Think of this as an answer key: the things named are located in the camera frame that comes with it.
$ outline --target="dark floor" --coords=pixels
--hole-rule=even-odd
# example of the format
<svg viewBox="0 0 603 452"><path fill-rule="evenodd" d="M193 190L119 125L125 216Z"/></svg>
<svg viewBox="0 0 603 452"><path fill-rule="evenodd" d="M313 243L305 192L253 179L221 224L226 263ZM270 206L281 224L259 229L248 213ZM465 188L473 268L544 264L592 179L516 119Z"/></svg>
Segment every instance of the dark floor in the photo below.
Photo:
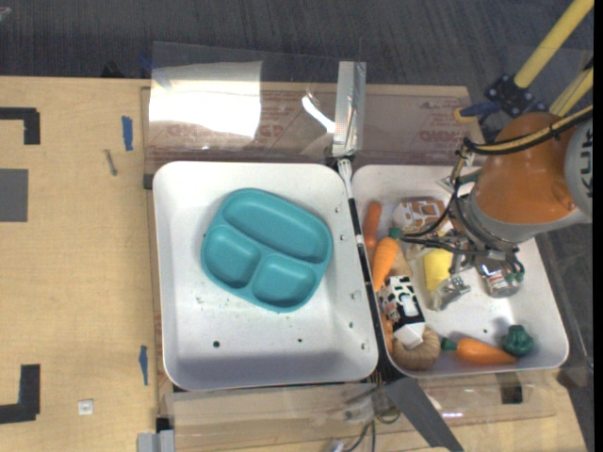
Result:
<svg viewBox="0 0 603 452"><path fill-rule="evenodd" d="M462 85L478 102L521 67L571 2L0 0L12 9L0 22L0 74L100 76L114 61L137 77L139 56L170 41L359 58L369 83ZM591 12L530 89L550 104L593 49ZM589 94L579 106L591 101ZM539 244L572 341L564 381L594 450L593 228L547 234Z"/></svg>

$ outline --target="yellow pole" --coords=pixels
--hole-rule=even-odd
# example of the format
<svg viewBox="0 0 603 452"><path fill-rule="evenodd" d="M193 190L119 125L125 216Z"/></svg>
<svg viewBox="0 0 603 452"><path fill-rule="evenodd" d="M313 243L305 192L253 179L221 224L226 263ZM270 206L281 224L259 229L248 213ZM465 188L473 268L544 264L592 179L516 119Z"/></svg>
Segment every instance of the yellow pole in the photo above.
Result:
<svg viewBox="0 0 603 452"><path fill-rule="evenodd" d="M571 3L528 61L515 75L513 80L519 88L527 89L530 86L536 75L555 55L586 14L593 8L594 4L595 0L574 0Z"/></svg>
<svg viewBox="0 0 603 452"><path fill-rule="evenodd" d="M582 71L574 81L567 86L562 94L551 104L549 111L556 116L563 117L584 94L593 87L595 67Z"/></svg>

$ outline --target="teal divided plate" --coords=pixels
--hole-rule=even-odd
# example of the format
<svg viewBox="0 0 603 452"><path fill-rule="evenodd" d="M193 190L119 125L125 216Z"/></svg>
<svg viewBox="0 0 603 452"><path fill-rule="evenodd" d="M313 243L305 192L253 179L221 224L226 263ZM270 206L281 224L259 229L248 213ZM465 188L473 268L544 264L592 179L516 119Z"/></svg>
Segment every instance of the teal divided plate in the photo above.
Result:
<svg viewBox="0 0 603 452"><path fill-rule="evenodd" d="M205 233L201 263L221 288L284 313L316 292L332 252L321 219L280 196L246 188L220 206Z"/></svg>

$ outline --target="orange carrot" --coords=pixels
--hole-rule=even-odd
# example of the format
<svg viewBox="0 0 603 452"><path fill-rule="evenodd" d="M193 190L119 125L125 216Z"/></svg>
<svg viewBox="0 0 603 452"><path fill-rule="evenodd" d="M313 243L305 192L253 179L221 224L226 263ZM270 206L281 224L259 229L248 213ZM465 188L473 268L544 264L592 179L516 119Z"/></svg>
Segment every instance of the orange carrot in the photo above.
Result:
<svg viewBox="0 0 603 452"><path fill-rule="evenodd" d="M498 365L517 362L517 359L513 355L475 338L461 338L457 343L444 338L442 340L442 349L454 350L459 358L472 363Z"/></svg>
<svg viewBox="0 0 603 452"><path fill-rule="evenodd" d="M373 250L377 246L377 228L379 227L381 211L382 206L376 201L368 205L367 215L362 226L362 235L369 250Z"/></svg>
<svg viewBox="0 0 603 452"><path fill-rule="evenodd" d="M394 265L398 250L398 241L391 236L386 236L377 243L372 269L373 287L375 291L379 291L383 286L385 278L387 278L392 265Z"/></svg>

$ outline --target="orange robot part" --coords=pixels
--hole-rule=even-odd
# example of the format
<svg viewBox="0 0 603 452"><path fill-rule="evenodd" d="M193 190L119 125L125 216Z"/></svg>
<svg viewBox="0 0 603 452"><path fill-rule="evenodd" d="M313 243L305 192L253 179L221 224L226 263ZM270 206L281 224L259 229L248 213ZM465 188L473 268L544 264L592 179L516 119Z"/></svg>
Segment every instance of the orange robot part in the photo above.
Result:
<svg viewBox="0 0 603 452"><path fill-rule="evenodd" d="M525 114L507 125L497 142L522 137L560 118L550 113ZM574 130L519 153L489 156L473 189L480 210L513 224L542 224L565 218L576 205L565 183L563 162Z"/></svg>

